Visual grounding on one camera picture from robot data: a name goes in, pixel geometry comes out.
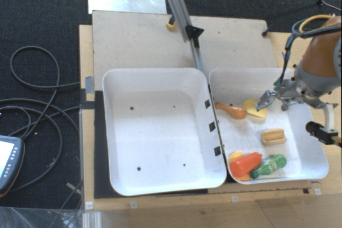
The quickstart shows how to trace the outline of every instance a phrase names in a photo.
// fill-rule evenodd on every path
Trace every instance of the black wire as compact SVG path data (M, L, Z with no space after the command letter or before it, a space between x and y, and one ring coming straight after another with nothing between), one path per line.
M30 84L24 80L22 80L14 71L14 68L13 68L13 60L14 58L16 57L16 55L21 52L21 51L25 51L25 50L31 50L31 49L34 49L34 50L39 50L39 51L43 51L44 53L46 53L47 55L49 55L51 57L51 59L53 60L53 62L55 63L55 66L56 66L56 70L57 70L57 80L56 80L56 85L52 85L52 86L43 86L43 85L33 85L33 84ZM32 128L27 132L27 134L23 137L23 140L26 140L29 135L34 131L34 129L36 128L37 124L39 123L39 121L41 120L41 118L45 115L45 113L47 112L48 108L50 107L50 105L52 104L53 100L55 99L55 96L57 94L57 90L58 88L60 87L69 87L71 85L76 85L76 84L79 84L79 82L76 82L76 83L71 83L71 84L64 84L64 85L60 85L59 84L59 81L60 81L60 69L59 69L59 65L58 65L58 62L57 60L55 59L55 57L52 55L52 53L50 53L48 50L44 49L44 48L41 48L39 46L25 46L25 47L22 47L22 48L19 48L17 49L14 54L12 55L11 57L11 60L10 60L10 67L11 67L11 72L14 76L14 78L16 78L20 83L28 86L29 88L36 88L36 89L51 89L51 88L55 88L52 96L51 96L51 99L50 101L48 102L48 104L46 105L45 109L43 110L43 112L41 113L41 115L39 116L39 118L37 119L37 123L35 123Z
M37 103L37 104L40 104L40 105L47 105L48 103L46 102L43 102L43 101L39 101L39 100L34 100L34 99L26 99L26 98L13 98L13 99L3 99L3 100L0 100L0 104L4 104L4 103L11 103L11 102L26 102L26 103ZM67 108L65 110L63 109L60 109L59 107L55 106L55 105L50 105L51 108L53 108L54 110L58 111L58 113L55 113L55 114L52 114L50 115L50 117L53 117L55 115L58 115L58 114L62 114L65 118L68 119L68 121L73 125L74 129L76 130L77 134L80 133L79 131L79 128L78 126L76 125L76 123L72 120L72 118L66 113L67 111L71 111L71 110L74 110L74 109L80 109L79 106L75 106L75 107L71 107L71 108ZM18 131L20 130L23 130L24 128L21 128L21 129L18 129L17 131L13 132L12 134L16 134Z
M21 52L21 51L24 51L24 50L39 50L39 51L43 51L48 56L50 56L50 58L55 63L56 70L57 70L56 85L53 85L53 86L41 86L41 85L30 84L30 83L22 80L16 74L16 72L15 72L15 70L13 68L13 61L14 61L15 57L17 56L17 54L19 52ZM58 150L58 154L57 154L55 160L52 162L52 164L48 167L48 169L45 172L43 172L42 174L40 174L38 177L36 177L35 179L31 180L30 182L25 183L25 184L23 184L23 185L21 185L21 186L19 186L17 188L12 188L10 190L10 192L14 192L14 191L20 190L20 189L22 189L24 187L27 187L27 186L29 186L31 184L36 183L38 180L40 180L46 174L48 174L50 172L50 170L57 164L57 162L58 162L58 160L59 160L59 158L61 156L61 152L62 152L63 137L62 137L61 131L60 131L57 123L52 119L52 117L54 117L56 115L59 115L59 114L62 114L65 118L67 118L70 121L70 123L73 125L73 127L75 128L77 133L79 133L79 129L78 129L76 123L66 113L66 111L70 111L70 110L74 110L74 109L79 109L79 107L71 107L71 108L62 110L62 109L60 109L57 106L54 106L52 104L52 102L53 102L53 100L54 100L54 98L55 98L59 88L61 88L61 87L70 87L70 86L73 86L73 85L78 85L79 82L60 85L59 84L59 81L60 81L60 69L59 69L59 65L58 65L57 60L55 59L55 57L48 50L46 50L44 48L41 48L41 47L38 47L38 46L26 46L26 47L19 48L18 50L16 50L14 52L14 54L12 55L11 59L10 59L10 68L11 68L11 72L12 72L13 76L15 77L15 79L17 79L20 83L24 84L25 86L27 86L29 88L33 88L33 89L55 89L53 94L52 94L52 96L51 96L51 99L47 103L43 102L43 101L39 101L39 100L25 99L25 98L13 98L13 99L3 99L3 100L0 100L0 104L7 104L7 103L12 103L12 102L16 102L16 103L24 102L24 103L35 103L35 104L40 104L40 105L44 106L44 110L42 110L42 111L38 111L36 109L32 109L32 108L28 108L28 107L19 107L19 106L5 106L5 107L0 108L0 110L1 109L6 109L6 108L20 109L25 114L27 114L27 116L29 117L29 124L27 126L25 126L25 127L22 127L22 128L20 128L20 129L18 129L16 131L12 132L11 136L16 134L16 133L18 133L18 132L21 132L21 131L25 130L25 133L21 137L22 137L23 140L26 140L30 136L30 134L33 132L33 130L36 128L38 123L41 122L41 121L45 121L45 120L49 120L49 122L55 127L55 129L56 129L56 131L58 133L58 136L59 136L59 150ZM46 112L47 112L47 110L49 108L53 108L54 110L57 111L57 113L54 113L52 115L47 115ZM30 115L29 115L28 112L32 112L32 113L38 114L39 118L35 122L31 122L31 118L30 118Z
M40 112L40 111L38 111L38 110L36 110L36 109L32 109L32 108L27 108L27 107L25 107L24 109L27 110L27 111L31 111L31 112L37 113L37 114L42 113L42 112ZM38 177L36 177L35 179L31 180L31 181L28 182L28 183L25 183L25 184L23 184L23 185L21 185L21 186L15 188L15 189L11 189L10 192L14 192L14 191L20 190L20 189L22 189L22 188L24 188L24 187L26 187L26 186L29 186L29 185L31 185L31 184L36 183L38 180L40 180L40 179L41 179L42 177L44 177L47 173L50 172L50 170L56 165L56 163L58 162L58 160L59 160L59 158L60 158L60 155L61 155L61 153L62 153L62 146L63 146L63 137L62 137L61 131L60 131L60 129L59 129L57 123L56 123L51 117L49 117L49 116L47 116L47 115L45 115L45 117L46 117L47 119L49 119L49 121L52 123L52 125L53 125L53 126L55 127L55 129L57 130L57 133L58 133L58 136L59 136L59 150L58 150L58 154L57 154L55 160L53 161L53 163L48 167L48 169L47 169L44 173L42 173L41 175L39 175Z
M24 127L24 128L26 128L26 131L24 132L23 135L21 135L21 136L19 137L19 138L23 138L23 137L26 135L26 133L28 132L29 128L30 128L30 125L31 125L31 116L28 114L28 112L27 112L24 108L19 107L19 106L5 106L5 107L1 107L1 108L0 108L0 111L2 111L2 110L4 110L4 109L18 109L18 110L24 112L25 115L27 116L28 125Z
M56 66L56 69L57 69L57 84L56 85L34 85L34 84L30 84L28 82L25 82L23 79L21 79L14 71L14 68L13 68L13 60L14 58L16 57L16 55L21 52L21 51L24 51L24 50L39 50L39 51L43 51L44 53L46 53L47 55L49 55L51 57L51 59L53 60L53 62L55 63L55 66ZM77 84L80 84L79 82L75 82L75 83L70 83L70 84L63 84L63 85L60 85L59 84L59 81L60 81L60 69L59 69L59 65L58 65L58 62L56 60L56 58L52 55L51 52L49 52L48 50L44 49L44 48L41 48L39 46L24 46L22 48L19 48L17 49L14 54L12 55L11 57L11 60L10 60L10 67L11 67L11 73L13 74L13 76L22 84L30 87L30 88L37 88L37 89L55 89L55 88L62 88L62 87L70 87L72 85L77 85Z
M292 34L287 39L286 45L285 45L285 56L284 56L284 63L283 63L283 71L282 71L282 74L280 75L279 79L277 80L276 84L281 84L284 80L284 75L285 75L285 70L287 68L287 63L290 60L290 53L291 53L292 44L293 44L293 41L297 37L309 38L309 37L319 36L319 35L323 35L323 34L336 33L336 32L341 31L341 25L338 25L338 26L332 26L332 27L318 28L318 29L309 30L309 31L301 33L300 31L298 31L298 26L300 24L302 24L305 20L306 19L299 20L295 24L292 25L292 28L291 28Z

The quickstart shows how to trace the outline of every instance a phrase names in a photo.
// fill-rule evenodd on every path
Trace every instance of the wooden platform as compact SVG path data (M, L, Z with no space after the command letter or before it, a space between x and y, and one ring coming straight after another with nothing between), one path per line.
M281 66L281 52L288 35L269 33L267 37L257 37L255 40L267 40L274 50L278 65ZM300 39L295 41L289 67L294 61L300 60L308 43L309 41ZM253 54L253 50L248 51L245 48L244 53ZM95 75L92 26L80 26L80 67L81 88L84 89L86 77ZM339 88L324 98L339 104L335 111L335 125L339 132L340 96ZM86 98L87 101L93 101L94 93L87 93ZM94 117L93 109L82 110L84 202L88 210L114 210L103 214L103 223L110 223L112 220L112 227L227 227L228 224L238 224L238 227L286 227L284 223L287 223L288 227L295 227L298 223L302 227L320 227L321 223L325 223L324 226L327 227L337 225L342 204L341 149L337 146L323 145L329 162L329 174L319 181L248 186L234 183L224 184L201 195L94 199ZM324 123L323 112L313 111L313 117L316 122Z

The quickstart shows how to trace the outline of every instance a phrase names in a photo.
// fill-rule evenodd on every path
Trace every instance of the plastic container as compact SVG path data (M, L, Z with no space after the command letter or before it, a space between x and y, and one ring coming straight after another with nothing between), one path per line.
M110 181L122 195L218 187L227 169L203 73L114 69L103 78Z
M281 73L281 68L217 68L209 76L213 99L233 105L242 105L249 98L258 100L266 89L273 88ZM292 76L293 71L286 70L285 78ZM271 175L249 181L234 178L239 183L320 179L327 175L329 167L322 145L305 130L307 122L313 120L309 106L296 104L288 111L282 111L281 105L281 101L276 99L267 108L266 118L248 114L243 120L236 120L223 110L216 110L227 156L240 151L243 154L258 152L264 158L283 154L287 159L287 165ZM284 129L287 141L274 146L263 145L261 133L273 128Z

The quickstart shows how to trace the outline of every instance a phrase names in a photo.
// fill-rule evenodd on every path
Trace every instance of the metal bracket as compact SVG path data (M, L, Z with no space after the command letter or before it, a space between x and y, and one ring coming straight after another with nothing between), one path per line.
M265 93L260 97L259 102L255 103L255 109L259 111L264 107L268 107L276 99L276 92L273 90L266 90Z
M323 125L315 122L308 122L305 129L325 145L337 145L341 147L341 138L338 137L338 131L333 129L326 130Z
M94 93L94 77L87 76L85 78L85 92L86 93Z
M193 39L195 48L199 49L198 37L204 32L204 30L194 27L192 25L187 25L185 27L185 31L186 31L186 34L188 35L188 38L190 40Z

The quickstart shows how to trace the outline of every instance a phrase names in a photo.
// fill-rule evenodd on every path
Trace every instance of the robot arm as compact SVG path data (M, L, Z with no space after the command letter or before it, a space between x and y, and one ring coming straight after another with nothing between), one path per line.
M283 73L275 82L274 89L267 90L255 107L260 110L272 104L275 99L279 99L282 101L283 111L297 103L306 103L315 109L322 109L325 125L309 122L306 130L325 144L336 144L341 147L341 138L333 128L333 109L337 104L324 103L320 100L320 96L331 93L336 87L341 86L341 16L329 16L321 28L304 32L304 25L317 17L322 16L302 20L293 25L292 34L285 47ZM284 79L291 46L297 37L313 39L300 63L295 67L294 76L291 79Z

